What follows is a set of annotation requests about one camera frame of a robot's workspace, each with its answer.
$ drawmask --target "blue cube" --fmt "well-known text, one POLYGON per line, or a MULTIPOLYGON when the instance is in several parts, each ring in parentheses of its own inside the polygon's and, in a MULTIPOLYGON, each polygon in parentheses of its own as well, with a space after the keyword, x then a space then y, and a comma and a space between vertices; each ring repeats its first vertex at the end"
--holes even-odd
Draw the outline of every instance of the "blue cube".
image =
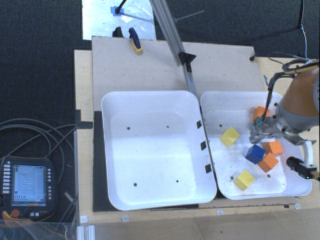
POLYGON ((262 147, 259 147, 258 145, 254 144, 252 147, 249 148, 245 158, 256 165, 262 160, 264 155, 265 150, 262 147))

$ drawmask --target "screen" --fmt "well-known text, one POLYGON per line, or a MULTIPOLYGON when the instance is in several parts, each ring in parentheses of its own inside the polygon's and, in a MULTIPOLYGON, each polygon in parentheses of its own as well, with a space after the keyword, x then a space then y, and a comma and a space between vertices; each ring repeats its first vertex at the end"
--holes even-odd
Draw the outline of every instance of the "screen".
POLYGON ((33 165, 13 166, 13 206, 46 206, 46 167, 33 165))

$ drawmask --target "wooden table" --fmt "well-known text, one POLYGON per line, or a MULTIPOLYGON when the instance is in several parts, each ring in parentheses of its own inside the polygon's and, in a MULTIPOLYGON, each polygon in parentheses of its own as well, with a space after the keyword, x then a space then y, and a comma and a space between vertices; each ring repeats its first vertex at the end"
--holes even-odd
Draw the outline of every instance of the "wooden table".
MULTIPOLYGON (((290 59, 282 59, 282 61, 286 62, 290 61, 290 59)), ((266 76, 268 79, 270 79, 275 72, 281 71, 280 64, 270 61, 265 57, 257 57, 253 63, 257 63, 258 68, 260 69, 260 80, 262 82, 264 82, 263 76, 266 76)), ((76 109, 81 110, 81 120, 89 122, 93 122, 94 120, 92 64, 91 51, 75 51, 74 67, 76 109)), ((283 95, 288 88, 290 81, 287 79, 281 79, 280 81, 276 83, 274 91, 283 95)), ((166 220, 169 222, 170 220, 184 218, 186 219, 186 222, 193 222, 195 218, 216 216, 217 209, 222 209, 224 215, 257 214, 257 216, 261 216, 261 214, 269 212, 278 213, 283 211, 284 213, 295 213, 295 203, 299 203, 302 209, 320 208, 319 182, 313 181, 311 193, 307 196, 301 196, 298 198, 270 197, 238 201, 218 199, 211 203, 201 204, 200 208, 197 209, 93 212, 93 135, 93 129, 77 130, 77 166, 79 191, 78 212, 80 218, 82 219, 80 221, 84 224, 119 223, 122 221, 123 215, 129 215, 131 222, 141 222, 142 227, 144 225, 143 222, 158 220, 166 220)), ((317 143, 313 145, 313 149, 315 154, 314 163, 319 168, 319 127, 314 127, 310 132, 304 133, 303 137, 306 139, 317 140, 317 143)))

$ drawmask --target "plastic tray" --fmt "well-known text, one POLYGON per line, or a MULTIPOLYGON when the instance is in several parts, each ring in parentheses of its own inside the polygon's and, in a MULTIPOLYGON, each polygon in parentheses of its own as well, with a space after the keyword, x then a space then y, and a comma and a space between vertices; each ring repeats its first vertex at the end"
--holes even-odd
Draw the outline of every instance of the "plastic tray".
MULTIPOLYGON (((201 96, 201 108, 205 129, 209 140, 217 184, 221 193, 228 199, 252 199, 280 196, 304 196, 312 188, 310 180, 305 180, 286 165, 287 158, 295 156, 303 159, 299 146, 294 146, 281 138, 284 153, 277 157, 279 163, 265 173, 258 165, 245 159, 252 127, 252 114, 256 107, 265 107, 267 92, 207 91, 201 96), (240 137, 230 147, 220 140, 229 128, 235 128, 240 137), (253 183, 244 191, 233 180, 246 169, 254 177, 253 183)), ((278 93, 272 94, 269 106, 270 115, 275 114, 275 102, 282 99, 278 93)), ((264 139, 260 146, 274 139, 264 139)))
POLYGON ((217 193, 197 98, 119 91, 101 102, 108 197, 119 210, 210 202, 217 193))

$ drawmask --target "orange cube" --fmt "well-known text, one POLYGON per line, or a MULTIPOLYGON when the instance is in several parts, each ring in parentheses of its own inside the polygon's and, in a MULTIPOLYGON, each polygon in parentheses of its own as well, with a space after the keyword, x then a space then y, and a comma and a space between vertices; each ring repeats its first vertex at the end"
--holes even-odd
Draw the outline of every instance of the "orange cube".
POLYGON ((261 162, 258 163, 258 166, 265 172, 269 172, 273 167, 276 166, 276 164, 279 163, 278 159, 276 157, 269 153, 267 154, 261 162))
POLYGON ((263 146, 263 149, 264 149, 266 154, 271 153, 275 157, 281 155, 284 152, 284 150, 282 149, 281 143, 278 140, 277 141, 268 142, 267 144, 265 144, 263 146))
MULTIPOLYGON (((265 107, 258 106, 258 107, 253 111, 252 121, 256 121, 257 118, 261 117, 261 116, 264 114, 265 110, 266 110, 265 107)), ((269 110, 269 109, 266 110, 265 116, 266 116, 266 117, 269 117, 269 116, 270 116, 270 110, 269 110)))

